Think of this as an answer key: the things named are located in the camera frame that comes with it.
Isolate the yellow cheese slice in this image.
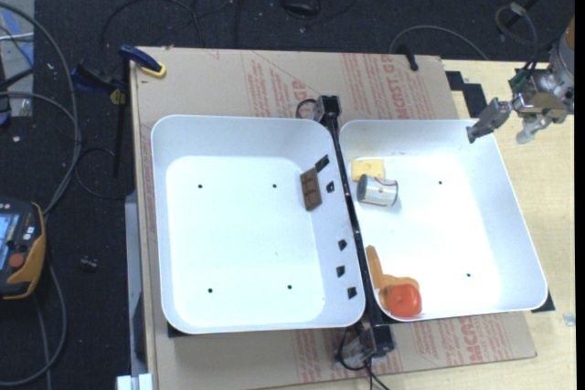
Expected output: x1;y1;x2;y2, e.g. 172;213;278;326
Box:
350;156;387;184

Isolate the white can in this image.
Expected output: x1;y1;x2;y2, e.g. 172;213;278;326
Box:
356;173;399;208

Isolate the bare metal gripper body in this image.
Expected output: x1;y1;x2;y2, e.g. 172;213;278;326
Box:
509;68;576;125

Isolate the white plastic tray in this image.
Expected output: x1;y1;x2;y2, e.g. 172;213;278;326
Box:
338;118;549;323
150;113;367;336

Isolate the brown chocolate bar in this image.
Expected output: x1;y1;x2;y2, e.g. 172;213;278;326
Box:
299;167;324;212

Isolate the orange carrot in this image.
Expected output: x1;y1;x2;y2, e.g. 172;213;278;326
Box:
365;244;420;312

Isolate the red round toy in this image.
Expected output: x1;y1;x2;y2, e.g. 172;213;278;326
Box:
387;282;423;319

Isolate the thin black rod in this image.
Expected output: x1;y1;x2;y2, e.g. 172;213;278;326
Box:
324;112;383;327

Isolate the brown cardboard board red print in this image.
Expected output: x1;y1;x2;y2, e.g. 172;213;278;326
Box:
129;46;538;390

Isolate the black block with wires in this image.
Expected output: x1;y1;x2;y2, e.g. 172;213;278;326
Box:
313;94;342;125
336;321;397;370

